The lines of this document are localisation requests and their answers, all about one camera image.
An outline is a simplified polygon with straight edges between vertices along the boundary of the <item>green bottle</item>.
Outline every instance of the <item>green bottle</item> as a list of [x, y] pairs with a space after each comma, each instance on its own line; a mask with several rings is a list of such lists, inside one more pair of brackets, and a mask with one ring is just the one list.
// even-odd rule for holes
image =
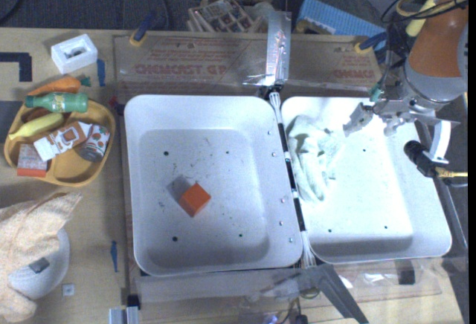
[[50, 93], [40, 97], [29, 95], [25, 101], [27, 107], [43, 107], [53, 113], [69, 113], [88, 110], [88, 95], [84, 93]]

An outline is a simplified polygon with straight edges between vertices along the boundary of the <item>wooden surface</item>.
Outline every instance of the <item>wooden surface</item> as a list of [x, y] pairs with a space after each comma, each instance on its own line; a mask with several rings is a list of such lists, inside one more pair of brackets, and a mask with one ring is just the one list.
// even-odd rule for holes
[[[33, 83], [18, 82], [17, 64], [0, 63], [1, 99], [23, 100], [26, 92], [35, 85], [58, 77], [59, 71], [51, 60], [49, 48], [83, 33], [89, 34], [98, 47], [99, 57], [106, 62], [106, 87], [101, 88], [98, 85], [95, 65], [83, 68], [73, 75], [90, 76], [93, 86], [87, 89], [88, 94], [96, 101], [107, 104], [115, 93], [113, 36], [126, 34], [123, 31], [0, 28], [0, 51], [24, 51], [33, 57]], [[68, 190], [34, 179], [16, 177], [15, 170], [7, 165], [3, 157], [0, 159], [0, 180], [0, 207]], [[62, 297], [60, 285], [38, 301], [36, 315], [26, 322], [28, 324], [107, 323], [109, 309], [125, 303], [129, 282], [126, 272], [126, 229], [119, 135], [99, 177], [80, 188], [80, 191], [83, 200], [74, 211], [72, 220], [65, 226], [71, 243], [71, 261], [68, 273], [62, 281], [73, 283], [75, 294], [72, 297]], [[118, 243], [117, 273], [109, 253], [112, 241]], [[440, 286], [439, 294], [362, 302], [359, 305], [371, 323], [462, 323], [448, 276], [444, 273], [432, 275]], [[313, 308], [305, 310], [304, 313], [309, 315], [310, 323], [355, 323], [355, 320], [332, 320], [336, 318], [333, 307]], [[238, 323], [236, 320], [230, 320], [196, 318], [193, 321], [188, 320], [187, 323]]]

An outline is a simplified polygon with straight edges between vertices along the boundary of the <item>white plastic tray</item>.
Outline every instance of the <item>white plastic tray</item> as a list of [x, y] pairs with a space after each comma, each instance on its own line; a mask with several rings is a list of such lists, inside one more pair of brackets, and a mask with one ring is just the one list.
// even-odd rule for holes
[[[135, 259], [153, 276], [281, 268], [302, 254], [272, 107], [257, 97], [141, 95], [124, 112]], [[177, 203], [196, 181], [194, 218]]]
[[[283, 103], [286, 131], [298, 115], [321, 128], [342, 130], [358, 98], [293, 97]], [[325, 262], [370, 262], [442, 256], [451, 234], [434, 182], [420, 174], [403, 152], [418, 140], [415, 125], [385, 137], [377, 117], [343, 142], [330, 196], [302, 202], [315, 255]]]

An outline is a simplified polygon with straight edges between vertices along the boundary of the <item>towel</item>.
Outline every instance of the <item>towel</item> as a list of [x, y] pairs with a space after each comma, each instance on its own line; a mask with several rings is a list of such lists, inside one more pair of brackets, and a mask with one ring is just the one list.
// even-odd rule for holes
[[311, 117], [298, 115], [289, 131], [288, 143], [300, 197], [309, 202], [323, 201], [329, 195], [330, 181], [335, 180], [344, 133], [332, 132]]
[[55, 194], [0, 210], [0, 316], [11, 323], [32, 317], [36, 303], [8, 280], [15, 270], [59, 249], [58, 231], [70, 219], [80, 193]]

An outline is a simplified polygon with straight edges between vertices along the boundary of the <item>yellow bowl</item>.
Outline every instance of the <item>yellow bowl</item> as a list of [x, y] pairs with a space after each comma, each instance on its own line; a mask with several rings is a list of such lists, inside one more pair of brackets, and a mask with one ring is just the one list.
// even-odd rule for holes
[[[33, 109], [28, 108], [25, 105], [19, 109], [15, 116], [15, 120], [10, 127], [9, 133], [18, 131], [23, 124], [22, 117], [28, 114], [31, 110]], [[35, 179], [67, 187], [82, 187], [93, 181], [97, 175], [99, 175], [99, 172], [101, 172], [101, 169], [111, 152], [116, 128], [114, 115], [105, 106], [93, 100], [89, 100], [88, 111], [86, 113], [78, 113], [76, 111], [72, 112], [63, 125], [65, 126], [78, 120], [84, 123], [93, 123], [104, 126], [111, 133], [106, 153], [104, 154], [102, 161], [97, 163], [87, 161], [81, 158], [75, 149], [71, 149], [57, 155], [48, 162], [46, 177]], [[16, 169], [20, 145], [22, 143], [32, 144], [35, 140], [44, 137], [52, 131], [54, 130], [42, 132], [33, 137], [16, 137], [12, 140], [7, 136], [4, 145], [5, 159], [11, 167]]]

